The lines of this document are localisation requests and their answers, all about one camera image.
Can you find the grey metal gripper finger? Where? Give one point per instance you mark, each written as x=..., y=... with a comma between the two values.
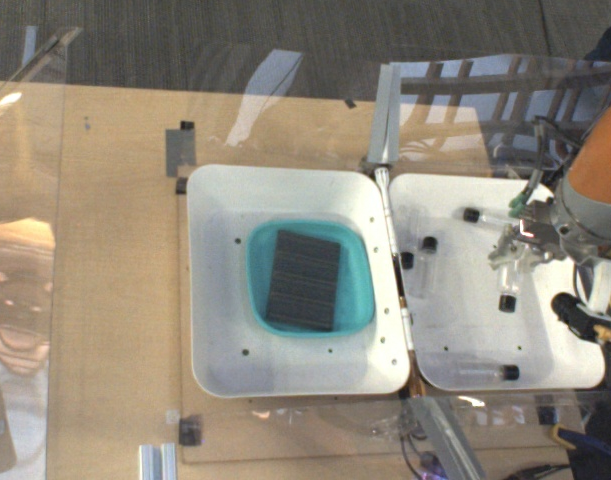
x=502, y=253
x=535, y=258

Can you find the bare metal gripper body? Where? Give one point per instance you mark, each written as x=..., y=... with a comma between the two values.
x=540, y=225

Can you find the clear bottle with black cap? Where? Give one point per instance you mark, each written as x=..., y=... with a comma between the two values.
x=471, y=214
x=507, y=302
x=407, y=260
x=429, y=244
x=510, y=372

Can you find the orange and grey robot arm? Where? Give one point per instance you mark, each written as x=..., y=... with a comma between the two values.
x=597, y=168

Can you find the white plastic tray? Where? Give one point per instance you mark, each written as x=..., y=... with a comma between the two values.
x=215, y=278
x=465, y=328

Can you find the teal plastic bowl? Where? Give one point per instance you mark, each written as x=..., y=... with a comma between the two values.
x=357, y=288

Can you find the dark grey ribbed pad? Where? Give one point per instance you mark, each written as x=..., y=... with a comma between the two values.
x=302, y=280

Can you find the black cylinder on white bracket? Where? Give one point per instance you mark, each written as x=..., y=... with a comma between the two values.
x=575, y=313

